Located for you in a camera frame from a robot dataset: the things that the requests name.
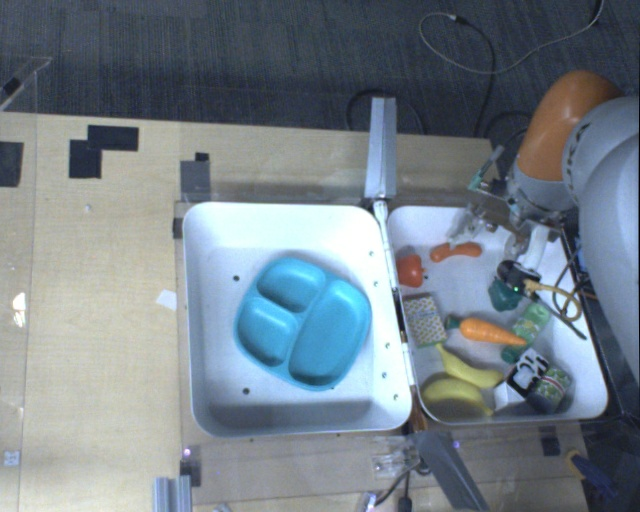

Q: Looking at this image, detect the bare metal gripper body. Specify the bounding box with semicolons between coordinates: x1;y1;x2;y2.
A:
466;178;562;227

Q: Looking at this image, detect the orange toy sausage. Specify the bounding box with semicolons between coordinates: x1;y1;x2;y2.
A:
429;240;484;265

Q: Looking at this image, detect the red toy pepper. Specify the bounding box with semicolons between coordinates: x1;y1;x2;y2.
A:
395;252;428;289

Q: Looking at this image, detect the teal toy broccoli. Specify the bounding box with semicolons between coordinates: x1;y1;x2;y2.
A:
487;278;524;313

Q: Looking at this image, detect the yellow patterned carton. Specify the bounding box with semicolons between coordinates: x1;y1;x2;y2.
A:
401;293;449;350

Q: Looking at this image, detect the orange toy carrot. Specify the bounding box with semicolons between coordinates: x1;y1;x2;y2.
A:
444;314;528;348

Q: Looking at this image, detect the green plastic bottle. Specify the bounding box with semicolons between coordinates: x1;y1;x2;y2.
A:
500;302;552;365

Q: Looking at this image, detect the yellow banana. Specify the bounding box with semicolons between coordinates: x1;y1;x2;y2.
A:
420;376;496;419
434;341;506;391

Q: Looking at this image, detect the black and white carton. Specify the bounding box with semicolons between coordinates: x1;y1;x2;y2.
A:
493;347;552;414

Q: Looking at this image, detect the blue divided plate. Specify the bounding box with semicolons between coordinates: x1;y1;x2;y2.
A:
233;256;374;393

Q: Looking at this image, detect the green and white can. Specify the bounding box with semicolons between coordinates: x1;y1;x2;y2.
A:
524;367;573;416

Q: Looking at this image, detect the white plastic tray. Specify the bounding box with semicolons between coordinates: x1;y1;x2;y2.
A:
181;200;414;439
386;204;610;427

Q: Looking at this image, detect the black cylinder on white bracket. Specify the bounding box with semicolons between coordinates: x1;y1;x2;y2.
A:
496;225;552;297

